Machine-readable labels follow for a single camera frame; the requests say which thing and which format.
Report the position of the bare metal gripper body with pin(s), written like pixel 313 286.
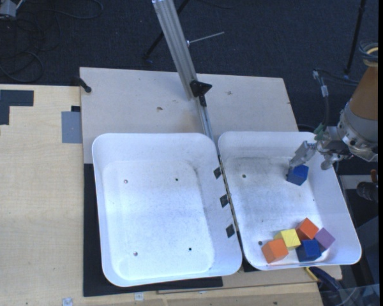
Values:
pixel 338 147

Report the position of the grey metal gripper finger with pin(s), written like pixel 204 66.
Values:
pixel 303 153
pixel 328 162

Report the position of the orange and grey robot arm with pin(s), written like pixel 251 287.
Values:
pixel 367 91

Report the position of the blue cube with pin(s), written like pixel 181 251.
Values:
pixel 297 175
pixel 308 251

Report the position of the white plastic tray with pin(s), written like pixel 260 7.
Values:
pixel 268 202
pixel 156 215

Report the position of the orange cube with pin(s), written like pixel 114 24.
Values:
pixel 307 229
pixel 274 251

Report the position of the purple cube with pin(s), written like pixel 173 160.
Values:
pixel 325 238

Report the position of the yellow cube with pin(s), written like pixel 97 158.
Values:
pixel 290 238

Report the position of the pale wood board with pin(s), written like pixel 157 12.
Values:
pixel 140 100

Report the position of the black cylinder on white bracket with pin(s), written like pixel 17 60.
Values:
pixel 367 190

